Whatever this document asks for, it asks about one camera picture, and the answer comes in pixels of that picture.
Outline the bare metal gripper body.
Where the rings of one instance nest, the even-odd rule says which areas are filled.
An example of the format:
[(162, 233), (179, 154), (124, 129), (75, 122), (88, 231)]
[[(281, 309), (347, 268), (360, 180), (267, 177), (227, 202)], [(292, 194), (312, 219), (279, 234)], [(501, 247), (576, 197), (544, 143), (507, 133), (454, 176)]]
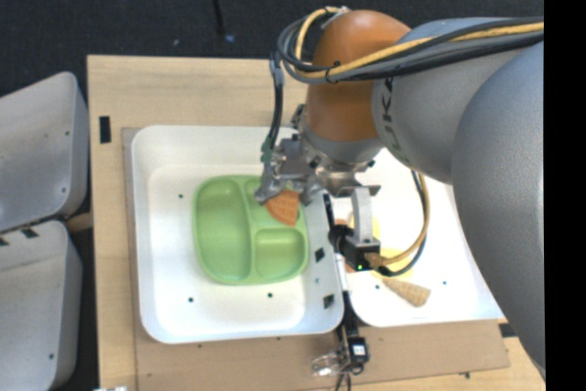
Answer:
[(380, 151), (381, 143), (376, 139), (337, 142), (310, 136), (283, 138), (268, 163), (268, 178), (281, 181), (281, 192), (291, 189), (298, 193), (299, 185), (313, 182), (333, 197), (349, 197), (362, 185), (356, 175), (368, 170)]

